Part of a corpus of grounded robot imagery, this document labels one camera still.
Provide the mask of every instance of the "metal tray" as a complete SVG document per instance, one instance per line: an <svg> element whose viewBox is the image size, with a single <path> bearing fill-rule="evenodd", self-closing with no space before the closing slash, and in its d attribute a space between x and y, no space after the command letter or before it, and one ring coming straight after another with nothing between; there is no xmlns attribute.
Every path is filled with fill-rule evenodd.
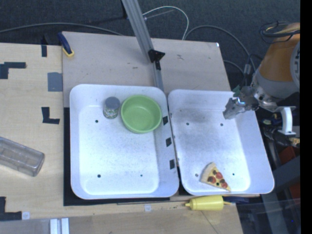
<svg viewBox="0 0 312 234"><path fill-rule="evenodd" d="M103 115L107 97L122 103L146 95L161 107L163 122L134 134ZM81 84L70 93L71 186L83 199L170 197L178 190L175 150L165 94L156 87Z"/></svg>
<svg viewBox="0 0 312 234"><path fill-rule="evenodd" d="M266 194L274 179L255 112L225 120L232 92L173 90L168 96L171 125L183 187L192 195ZM232 191L200 182L215 162Z"/></svg>

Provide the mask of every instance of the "green plate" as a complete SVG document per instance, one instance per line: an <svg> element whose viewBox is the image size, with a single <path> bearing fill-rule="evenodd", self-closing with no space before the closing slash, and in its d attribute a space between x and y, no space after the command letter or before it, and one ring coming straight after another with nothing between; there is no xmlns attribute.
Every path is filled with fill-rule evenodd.
<svg viewBox="0 0 312 234"><path fill-rule="evenodd" d="M162 115L160 106L152 98L134 95L123 102L121 118L130 131L143 134L156 129L161 122Z"/></svg>

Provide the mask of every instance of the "table surface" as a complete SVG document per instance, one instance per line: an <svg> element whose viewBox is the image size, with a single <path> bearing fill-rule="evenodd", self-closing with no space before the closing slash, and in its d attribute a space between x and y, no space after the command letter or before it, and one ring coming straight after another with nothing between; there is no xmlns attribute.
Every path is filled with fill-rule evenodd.
<svg viewBox="0 0 312 234"><path fill-rule="evenodd" d="M151 64L142 60L136 38L70 32L65 35L75 51L72 58L65 56L60 46L48 45L47 57L42 57L40 45L0 44L1 64L27 65L25 69L9 69L8 79L0 79L0 136L45 153L44 165L36 177L0 166L0 196L6 197L5 210L29 212L31 219L143 214L146 203L63 206L63 108L68 106L70 89L81 83L153 86ZM81 45L79 41L86 37L90 41ZM166 94L174 89L230 90L216 43L152 40L156 50L166 53L161 60ZM89 49L94 42L102 50L96 55ZM78 65L82 53L88 67ZM105 53L105 61L99 59L99 53ZM99 65L100 72L105 74L100 79ZM63 92L48 91L47 74L52 72L63 74ZM59 118L59 124L43 123L42 107L49 107L50 118ZM152 202L152 212L159 212L155 213L158 218L164 212L171 218L182 214L190 221L198 219L197 213L184 206L189 198L175 195L168 202ZM214 228L217 226L218 233L242 233L235 205L225 206L220 213L222 217L213 213L200 216Z"/></svg>

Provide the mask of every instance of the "toy pizza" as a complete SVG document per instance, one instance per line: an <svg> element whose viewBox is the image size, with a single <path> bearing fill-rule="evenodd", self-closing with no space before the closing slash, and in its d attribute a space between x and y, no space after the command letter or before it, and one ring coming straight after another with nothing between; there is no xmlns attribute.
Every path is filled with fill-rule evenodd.
<svg viewBox="0 0 312 234"><path fill-rule="evenodd" d="M231 191L231 188L225 181L222 173L218 170L214 162L207 165L202 173L200 182L215 186L217 188L225 189L229 192Z"/></svg>

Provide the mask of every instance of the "wooden table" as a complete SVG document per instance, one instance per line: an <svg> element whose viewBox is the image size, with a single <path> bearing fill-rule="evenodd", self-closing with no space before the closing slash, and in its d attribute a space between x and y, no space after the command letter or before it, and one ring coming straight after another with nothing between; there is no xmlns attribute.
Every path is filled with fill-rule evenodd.
<svg viewBox="0 0 312 234"><path fill-rule="evenodd" d="M70 44L75 47L75 39L81 35L65 34ZM152 77L143 79L139 73L148 76L152 71L144 69L149 64L140 59L141 53L134 37L95 34L88 34L88 37L97 39L98 44L109 49L112 48L109 46L110 42L127 42L127 45L119 45L119 51L124 49L125 53L118 58L123 60L119 61L120 64L127 64L127 72L134 73L134 79L131 82L128 79L116 79L114 75L120 75L122 71L112 65L104 65L101 72L110 74L109 77L112 78L94 80L92 76L86 75L93 70L93 77L97 76L96 68L92 65L94 59L89 60L93 69L84 69L85 74L81 74L79 71L82 68L78 67L77 75L73 76L71 65L75 64L77 60L74 58L78 59L82 51L78 45L74 49L76 57L68 59L60 46L46 46L47 56L43 57L42 50L45 47L40 45L0 44L0 64L26 62L27 65L25 69L10 68L8 79L0 79L0 136L45 153L44 165L36 177L0 166L0 196L6 197L6 212L29 212L31 219L70 217L71 225L76 222L71 227L77 226L76 233L88 224L89 229L86 230L91 230L90 221L95 224L92 225L92 230L95 230L92 233L97 233L96 230L100 230L99 226L103 225L103 219L111 226L111 231L114 228L122 230L125 225L120 220L130 224L131 232L128 233L146 233L142 230L147 226L154 230L148 233L159 233L159 230L189 233L191 226L195 228L195 233L206 233L210 228L218 233L228 233L229 230L231 233L242 233L235 205L225 206L220 212L195 212L184 206L190 197L178 194L168 202L149 203L152 209L149 213L144 210L146 203L63 206L63 107L66 106L70 88L80 83L153 86ZM216 43L153 39L153 44L155 49L166 53L161 61L166 94L176 88L230 89ZM48 90L47 76L53 72L63 74L64 92ZM42 107L49 107L50 118L59 118L59 124L43 123Z"/></svg>

